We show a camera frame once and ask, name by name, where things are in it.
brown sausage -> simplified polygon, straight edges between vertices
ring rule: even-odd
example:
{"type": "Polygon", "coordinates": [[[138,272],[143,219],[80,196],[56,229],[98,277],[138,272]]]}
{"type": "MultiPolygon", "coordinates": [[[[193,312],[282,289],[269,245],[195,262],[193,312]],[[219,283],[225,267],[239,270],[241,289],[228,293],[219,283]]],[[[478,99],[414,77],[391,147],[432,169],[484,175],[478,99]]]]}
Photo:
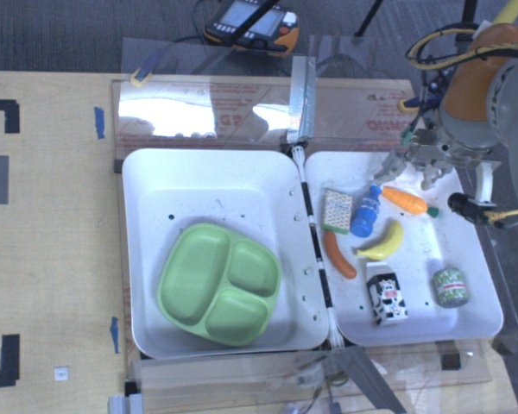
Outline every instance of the brown sausage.
{"type": "Polygon", "coordinates": [[[350,264],[342,253],[339,251],[336,234],[333,231],[326,231],[323,237],[325,251],[328,254],[330,262],[342,273],[347,279],[353,279],[357,276],[357,270],[350,264]]]}

wooden table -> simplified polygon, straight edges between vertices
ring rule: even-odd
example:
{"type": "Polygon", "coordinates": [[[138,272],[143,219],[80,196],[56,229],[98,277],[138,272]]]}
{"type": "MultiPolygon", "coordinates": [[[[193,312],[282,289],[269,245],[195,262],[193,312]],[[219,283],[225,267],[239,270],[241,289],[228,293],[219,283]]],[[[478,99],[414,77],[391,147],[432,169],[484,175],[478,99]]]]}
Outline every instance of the wooden table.
{"type": "MultiPolygon", "coordinates": [[[[8,201],[0,204],[0,348],[2,335],[20,336],[19,379],[0,388],[0,413],[107,412],[108,397],[123,393],[123,223],[111,94],[111,83],[121,77],[0,72],[0,99],[21,106],[19,134],[4,133],[0,111],[0,155],[9,157],[8,201]],[[104,112],[103,137],[95,108],[104,112]],[[58,379],[54,371],[60,371],[58,379]]],[[[489,341],[479,345],[484,381],[397,386],[396,395],[410,412],[518,412],[501,357],[489,341]]],[[[384,357],[383,351],[371,353],[384,357]]],[[[348,412],[375,411],[360,394],[340,403],[348,412]]],[[[313,408],[323,412],[322,404],[313,408]]]]}

banana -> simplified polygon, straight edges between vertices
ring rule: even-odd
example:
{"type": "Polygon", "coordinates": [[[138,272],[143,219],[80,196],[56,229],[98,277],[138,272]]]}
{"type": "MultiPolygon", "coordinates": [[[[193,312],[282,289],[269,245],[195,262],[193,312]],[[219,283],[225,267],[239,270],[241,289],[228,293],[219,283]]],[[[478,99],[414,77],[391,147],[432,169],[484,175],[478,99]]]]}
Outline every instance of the banana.
{"type": "Polygon", "coordinates": [[[365,250],[357,250],[357,256],[366,256],[372,260],[383,260],[390,256],[403,241],[403,227],[399,221],[392,221],[382,241],[365,250]]]}

green divided plate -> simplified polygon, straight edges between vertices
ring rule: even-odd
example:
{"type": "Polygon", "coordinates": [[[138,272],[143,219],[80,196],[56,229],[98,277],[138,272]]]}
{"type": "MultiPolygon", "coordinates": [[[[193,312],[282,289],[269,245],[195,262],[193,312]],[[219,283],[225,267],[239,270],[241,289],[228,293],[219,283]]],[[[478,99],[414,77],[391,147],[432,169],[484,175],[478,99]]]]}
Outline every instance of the green divided plate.
{"type": "Polygon", "coordinates": [[[157,300],[175,325],[224,345],[241,347],[266,328],[280,289],[273,253],[235,231],[194,224],[174,244],[157,300]]]}

soda can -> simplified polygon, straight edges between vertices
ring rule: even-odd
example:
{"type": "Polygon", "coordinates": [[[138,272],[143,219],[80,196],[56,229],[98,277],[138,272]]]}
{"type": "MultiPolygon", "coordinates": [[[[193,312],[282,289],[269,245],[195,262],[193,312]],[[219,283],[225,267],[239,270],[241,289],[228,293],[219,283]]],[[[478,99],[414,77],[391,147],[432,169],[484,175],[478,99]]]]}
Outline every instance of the soda can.
{"type": "Polygon", "coordinates": [[[458,268],[449,267],[436,272],[433,275],[433,285],[438,303],[444,308],[459,307],[466,304],[470,298],[463,275],[458,268]]]}

